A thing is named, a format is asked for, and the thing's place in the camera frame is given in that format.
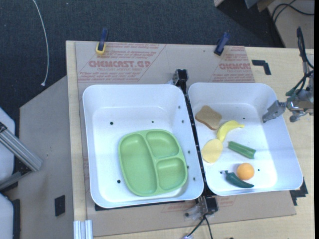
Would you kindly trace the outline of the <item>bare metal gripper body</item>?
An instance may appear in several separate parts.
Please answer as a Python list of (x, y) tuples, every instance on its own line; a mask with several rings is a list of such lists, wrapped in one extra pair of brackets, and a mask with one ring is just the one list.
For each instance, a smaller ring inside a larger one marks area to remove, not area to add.
[(286, 107), (295, 115), (314, 113), (314, 92), (311, 88), (290, 89), (286, 92)]

